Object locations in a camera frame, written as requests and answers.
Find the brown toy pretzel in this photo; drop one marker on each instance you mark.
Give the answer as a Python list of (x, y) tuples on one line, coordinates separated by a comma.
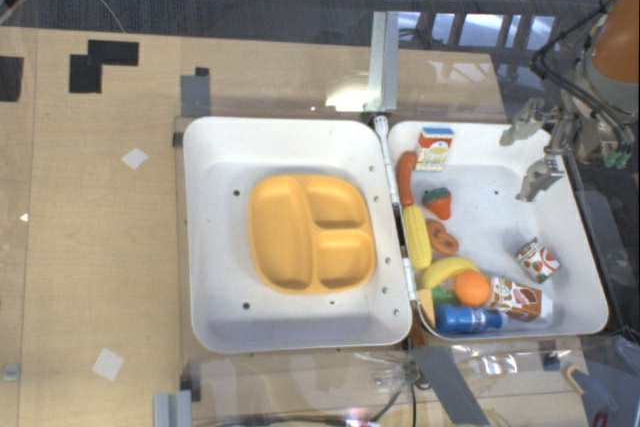
[(444, 240)]

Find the red-brown toy sausage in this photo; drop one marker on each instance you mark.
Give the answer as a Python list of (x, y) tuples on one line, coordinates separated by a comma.
[(405, 177)]

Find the orange toy fruit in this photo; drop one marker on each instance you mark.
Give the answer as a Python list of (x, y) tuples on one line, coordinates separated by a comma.
[(472, 288)]

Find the orange divided plate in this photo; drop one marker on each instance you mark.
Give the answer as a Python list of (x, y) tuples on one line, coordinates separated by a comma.
[(280, 235)]

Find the small strawberry print carton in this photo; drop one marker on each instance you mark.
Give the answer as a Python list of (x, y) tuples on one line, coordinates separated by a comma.
[(537, 261)]

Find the yellow toy corn cob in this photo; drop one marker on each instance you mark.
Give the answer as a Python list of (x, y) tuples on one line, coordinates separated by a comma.
[(417, 237)]

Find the yellow banana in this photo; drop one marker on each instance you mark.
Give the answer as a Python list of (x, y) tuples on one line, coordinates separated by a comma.
[(442, 269)]

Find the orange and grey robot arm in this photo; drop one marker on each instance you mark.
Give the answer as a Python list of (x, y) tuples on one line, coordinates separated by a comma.
[(617, 40)]

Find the blue bottle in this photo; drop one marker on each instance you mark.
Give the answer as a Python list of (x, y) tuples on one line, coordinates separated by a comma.
[(460, 319)]

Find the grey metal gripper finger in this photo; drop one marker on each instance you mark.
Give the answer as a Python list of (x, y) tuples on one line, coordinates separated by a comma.
[(522, 122), (540, 177)]

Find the white plastic tray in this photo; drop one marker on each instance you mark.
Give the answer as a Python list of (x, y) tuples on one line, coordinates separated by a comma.
[(220, 240), (500, 215)]

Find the orange and white juice carton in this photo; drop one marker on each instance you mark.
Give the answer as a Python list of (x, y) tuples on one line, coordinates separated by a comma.
[(434, 152)]

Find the green toy broccoli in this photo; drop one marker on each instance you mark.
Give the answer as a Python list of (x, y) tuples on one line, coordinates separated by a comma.
[(442, 297)]

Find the yellow toy cheese wedge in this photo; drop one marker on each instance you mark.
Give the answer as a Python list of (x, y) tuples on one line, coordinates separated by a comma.
[(426, 305)]

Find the thin black and white rod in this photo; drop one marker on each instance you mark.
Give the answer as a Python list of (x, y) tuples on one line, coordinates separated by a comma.
[(390, 170)]

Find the red toy strawberry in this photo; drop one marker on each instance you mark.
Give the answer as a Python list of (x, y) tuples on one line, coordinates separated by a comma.
[(440, 205)]

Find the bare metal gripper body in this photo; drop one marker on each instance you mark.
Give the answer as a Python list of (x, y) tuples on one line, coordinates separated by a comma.
[(582, 130)]

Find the brown chocolate milk carton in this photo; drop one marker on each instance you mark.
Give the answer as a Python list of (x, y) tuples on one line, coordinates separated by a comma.
[(520, 300)]

